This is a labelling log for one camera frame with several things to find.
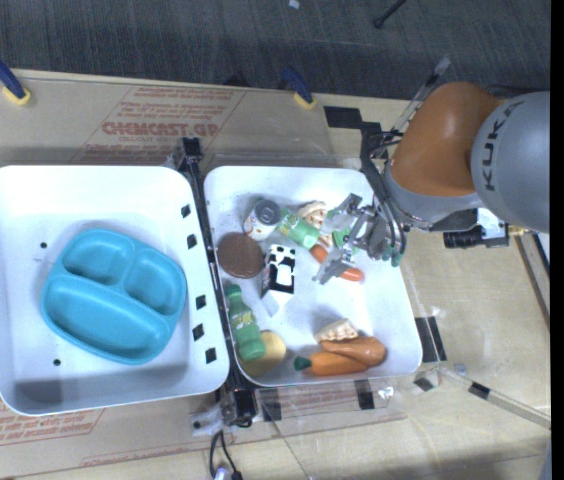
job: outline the silver can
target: silver can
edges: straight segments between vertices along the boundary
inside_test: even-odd
[[[251,209],[244,220],[244,233],[260,242],[266,240],[280,223],[282,211],[280,207],[269,199],[261,199]]]

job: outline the blue plate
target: blue plate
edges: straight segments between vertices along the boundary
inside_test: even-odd
[[[127,235],[90,229],[58,257],[42,289],[42,316],[58,335],[125,364],[155,358],[186,299],[179,265]]]

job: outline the carrot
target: carrot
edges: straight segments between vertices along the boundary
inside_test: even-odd
[[[386,347],[373,336],[358,336],[357,338],[340,341],[320,341],[325,352],[333,352],[360,361],[367,366],[376,366],[384,361]]]
[[[311,256],[313,256],[316,260],[322,263],[326,257],[328,256],[327,250],[322,247],[320,244],[315,244],[311,247]],[[362,281],[364,279],[364,274],[359,268],[349,267],[344,272],[340,274],[342,279],[346,279],[347,281]]]
[[[293,361],[293,366],[298,371],[310,368],[314,375],[345,375],[368,369],[368,366],[360,361],[331,352],[315,352],[309,359],[298,356]]]

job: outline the yellow bun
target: yellow bun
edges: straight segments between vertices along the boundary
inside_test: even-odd
[[[274,332],[262,331],[260,338],[262,338],[266,347],[266,353],[263,357],[255,361],[242,361],[238,356],[242,370],[251,377],[258,377],[273,369],[282,362],[286,355],[284,341]]]

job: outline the gray floor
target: gray floor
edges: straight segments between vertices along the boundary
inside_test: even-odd
[[[411,98],[449,54],[445,79],[550,88],[551,0],[0,0],[13,67]]]

